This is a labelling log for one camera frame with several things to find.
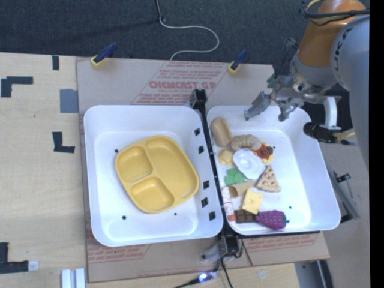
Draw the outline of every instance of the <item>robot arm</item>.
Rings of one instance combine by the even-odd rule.
[[[310,13],[309,7],[319,1],[317,13]],[[369,9],[358,0],[308,0],[301,12],[310,23],[300,45],[292,39],[284,45],[285,59],[288,50],[294,51],[288,60],[289,75],[275,72],[268,79],[272,92],[260,93],[245,111],[245,119],[260,114],[272,100],[279,105],[280,121],[304,102],[323,104],[325,124],[309,123],[304,132],[326,143],[338,143],[342,136],[336,125],[336,102],[340,97],[325,93],[339,83],[350,93],[353,128],[368,168]]]

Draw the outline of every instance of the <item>yellow divided plate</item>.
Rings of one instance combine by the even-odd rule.
[[[124,148],[115,169],[134,204],[152,214],[177,206],[199,189],[191,161],[167,136],[151,136]]]

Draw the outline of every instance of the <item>blue clamp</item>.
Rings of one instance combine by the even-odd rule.
[[[231,63],[228,65],[228,71],[231,74],[235,74],[237,70],[239,69],[240,63],[247,57],[248,55],[248,50],[244,49],[239,56]]]
[[[102,51],[98,53],[98,55],[95,55],[91,59],[92,65],[95,67],[100,66],[102,63],[105,62],[105,58],[109,58],[113,55],[113,53],[117,50],[117,48],[118,48],[117,43],[112,43],[107,47],[105,47]]]

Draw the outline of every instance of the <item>white cable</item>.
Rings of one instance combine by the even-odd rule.
[[[158,15],[159,15],[159,18],[158,18],[158,19],[159,19],[159,22],[160,22],[160,24],[161,24],[163,27],[165,27],[165,28],[169,28],[169,29],[190,29],[190,28],[204,29],[204,30],[207,30],[207,31],[211,32],[211,33],[215,36],[215,38],[216,38],[216,40],[217,40],[217,44],[216,44],[216,46],[213,47],[212,49],[209,49],[209,50],[181,50],[181,51],[177,51],[176,53],[174,53],[174,54],[171,56],[171,58],[170,58],[171,61],[172,61],[172,59],[173,59],[176,55],[178,55],[179,53],[183,53],[183,52],[208,53],[208,52],[212,52],[212,51],[214,51],[214,50],[218,47],[218,45],[220,44],[220,40],[219,40],[217,34],[216,34],[213,30],[211,30],[211,29],[209,29],[209,28],[207,28],[207,27],[204,27],[204,26],[168,26],[168,25],[166,25],[166,24],[163,23],[163,21],[161,20],[161,11],[160,11],[160,6],[159,6],[159,3],[158,3],[158,0],[156,0],[156,6],[157,6]]]

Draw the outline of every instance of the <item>toy food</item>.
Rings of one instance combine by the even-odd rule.
[[[265,172],[256,184],[256,188],[267,192],[280,192],[281,188],[276,180],[275,172],[271,166],[267,166]]]
[[[284,212],[278,210],[260,212],[255,221],[271,229],[282,229],[288,222]]]
[[[262,142],[258,149],[252,148],[252,151],[258,155],[265,164],[270,163],[274,158],[274,149],[265,142]]]
[[[254,223],[254,214],[247,210],[235,210],[236,223]]]
[[[215,118],[211,122],[211,130],[216,143],[220,147],[227,146],[232,141],[232,133],[224,118]]]
[[[224,177],[224,181],[226,182],[226,185],[237,184],[239,182],[243,182],[244,180],[245,179],[243,174],[235,167],[227,170],[227,175]]]
[[[262,146],[262,141],[252,134],[243,134],[241,136],[236,136],[230,143],[230,147],[234,151],[238,151],[241,148],[250,148],[252,150],[258,150]]]
[[[265,171],[263,160],[248,148],[236,151],[232,157],[233,163],[248,179],[259,179]]]
[[[223,148],[218,153],[218,160],[219,160],[219,162],[221,164],[233,165],[232,156],[233,156],[233,152],[232,151],[229,151],[228,149]]]
[[[239,182],[229,186],[229,194],[231,197],[238,197],[246,192],[250,187],[254,185],[254,180],[248,180]]]
[[[250,213],[257,214],[259,212],[260,205],[262,204],[263,195],[248,189],[245,193],[244,201],[241,209],[247,210]]]

